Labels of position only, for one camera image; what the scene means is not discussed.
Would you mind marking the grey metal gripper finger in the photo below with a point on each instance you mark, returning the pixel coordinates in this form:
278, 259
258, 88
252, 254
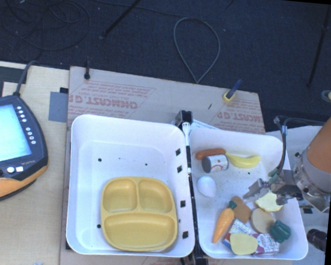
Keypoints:
281, 200
256, 190

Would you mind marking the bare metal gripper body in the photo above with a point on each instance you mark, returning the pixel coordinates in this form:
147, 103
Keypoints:
290, 184

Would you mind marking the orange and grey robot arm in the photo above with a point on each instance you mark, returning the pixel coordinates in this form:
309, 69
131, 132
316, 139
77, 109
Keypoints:
324, 145

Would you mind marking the pale yellow bitten slice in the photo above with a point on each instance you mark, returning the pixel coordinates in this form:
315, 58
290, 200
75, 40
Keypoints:
268, 203

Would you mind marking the white plastic tray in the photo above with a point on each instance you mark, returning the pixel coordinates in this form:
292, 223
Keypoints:
127, 157
236, 183

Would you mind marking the brown biscuit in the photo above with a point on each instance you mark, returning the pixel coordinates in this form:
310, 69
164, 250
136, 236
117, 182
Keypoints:
243, 212

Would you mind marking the round tan bread slice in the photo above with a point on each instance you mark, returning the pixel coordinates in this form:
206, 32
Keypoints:
262, 221

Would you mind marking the yellow banana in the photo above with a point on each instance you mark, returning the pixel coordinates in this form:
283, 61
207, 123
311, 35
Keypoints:
244, 162

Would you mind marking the white blue and red carton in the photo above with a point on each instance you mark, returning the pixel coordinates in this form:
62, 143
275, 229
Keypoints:
239, 226

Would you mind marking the orange carrot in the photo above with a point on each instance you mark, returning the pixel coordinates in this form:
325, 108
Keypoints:
223, 221

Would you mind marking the pink and white packet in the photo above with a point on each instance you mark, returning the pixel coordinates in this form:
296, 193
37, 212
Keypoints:
268, 244

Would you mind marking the small white and orange can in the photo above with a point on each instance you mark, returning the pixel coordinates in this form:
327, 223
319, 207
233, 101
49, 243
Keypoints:
216, 163

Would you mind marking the white egg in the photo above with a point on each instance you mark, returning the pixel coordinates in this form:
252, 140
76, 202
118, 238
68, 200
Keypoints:
206, 187

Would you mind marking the pale yellow oval slice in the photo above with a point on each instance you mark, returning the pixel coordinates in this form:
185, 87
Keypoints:
243, 244

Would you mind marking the orange sausage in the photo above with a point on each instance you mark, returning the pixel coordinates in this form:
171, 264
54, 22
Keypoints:
210, 153

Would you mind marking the thin black and white rod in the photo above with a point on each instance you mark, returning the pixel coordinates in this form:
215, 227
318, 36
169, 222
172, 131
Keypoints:
188, 149

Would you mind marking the yellow divided plate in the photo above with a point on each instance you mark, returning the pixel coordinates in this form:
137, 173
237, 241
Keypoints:
137, 229

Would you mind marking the brown cardboard board red print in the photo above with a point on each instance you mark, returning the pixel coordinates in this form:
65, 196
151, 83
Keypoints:
162, 105

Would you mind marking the black cylinder on white bracket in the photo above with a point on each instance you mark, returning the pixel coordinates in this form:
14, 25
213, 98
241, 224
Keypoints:
317, 239

